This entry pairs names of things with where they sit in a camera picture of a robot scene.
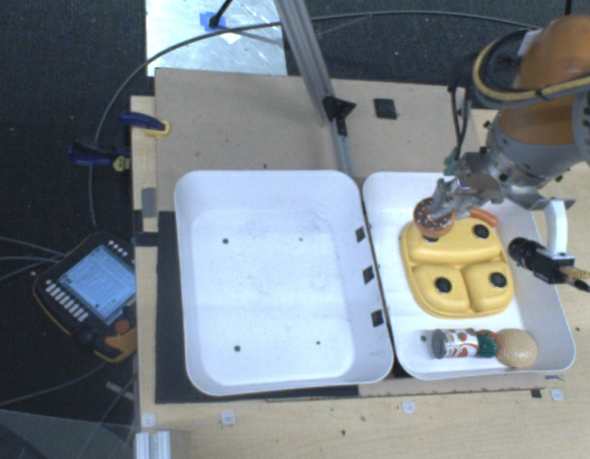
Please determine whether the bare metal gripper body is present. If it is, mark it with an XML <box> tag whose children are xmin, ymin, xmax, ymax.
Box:
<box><xmin>450</xmin><ymin>149</ymin><xmax>512</xmax><ymax>208</ymax></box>

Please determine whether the brown sprinkled doughnut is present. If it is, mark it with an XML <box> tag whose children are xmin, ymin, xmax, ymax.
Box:
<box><xmin>412</xmin><ymin>197</ymin><xmax>456</xmax><ymax>240</ymax></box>

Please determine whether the orange sausage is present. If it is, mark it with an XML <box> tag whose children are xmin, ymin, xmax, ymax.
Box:
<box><xmin>468</xmin><ymin>208</ymin><xmax>499</xmax><ymax>229</ymax></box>

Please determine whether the yellow divided plate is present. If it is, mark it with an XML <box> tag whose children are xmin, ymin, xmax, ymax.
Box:
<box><xmin>398</xmin><ymin>216</ymin><xmax>516</xmax><ymax>320</ymax></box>

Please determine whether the black block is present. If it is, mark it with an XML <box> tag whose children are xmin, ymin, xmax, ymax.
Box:
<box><xmin>373</xmin><ymin>98</ymin><xmax>399</xmax><ymax>120</ymax></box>

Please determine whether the white plastic tray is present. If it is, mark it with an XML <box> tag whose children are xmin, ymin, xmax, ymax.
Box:
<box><xmin>172</xmin><ymin>168</ymin><xmax>396</xmax><ymax>398</ymax></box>
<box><xmin>361</xmin><ymin>170</ymin><xmax>578</xmax><ymax>382</ymax></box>

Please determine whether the small printed can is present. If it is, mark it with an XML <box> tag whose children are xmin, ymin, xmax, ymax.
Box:
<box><xmin>429</xmin><ymin>327</ymin><xmax>481</xmax><ymax>361</ymax></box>

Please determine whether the green and red toy strawberry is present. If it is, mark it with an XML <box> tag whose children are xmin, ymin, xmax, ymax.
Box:
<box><xmin>474</xmin><ymin>329</ymin><xmax>502</xmax><ymax>359</ymax></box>

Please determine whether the tan bread roll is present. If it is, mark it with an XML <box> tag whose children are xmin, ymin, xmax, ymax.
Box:
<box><xmin>494</xmin><ymin>327</ymin><xmax>539</xmax><ymax>370</ymax></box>

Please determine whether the brown cardboard board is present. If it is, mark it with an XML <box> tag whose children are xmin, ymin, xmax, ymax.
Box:
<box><xmin>153</xmin><ymin>66</ymin><xmax>557</xmax><ymax>404</ymax></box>

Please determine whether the black cylinder on white bracket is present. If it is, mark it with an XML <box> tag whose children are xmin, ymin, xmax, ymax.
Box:
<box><xmin>507</xmin><ymin>198</ymin><xmax>578</xmax><ymax>285</ymax></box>

